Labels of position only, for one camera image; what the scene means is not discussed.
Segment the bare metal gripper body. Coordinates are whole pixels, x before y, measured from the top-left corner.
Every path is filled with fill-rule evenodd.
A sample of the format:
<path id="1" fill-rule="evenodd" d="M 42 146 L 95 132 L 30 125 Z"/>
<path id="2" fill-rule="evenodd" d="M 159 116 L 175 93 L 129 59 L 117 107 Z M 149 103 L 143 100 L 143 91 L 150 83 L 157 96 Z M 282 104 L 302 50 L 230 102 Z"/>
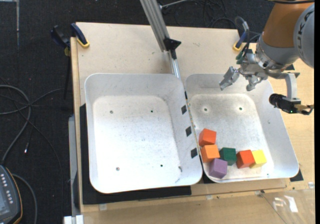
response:
<path id="1" fill-rule="evenodd" d="M 275 62 L 263 52 L 247 53 L 240 65 L 240 73 L 244 76 L 278 77 L 283 65 Z"/>

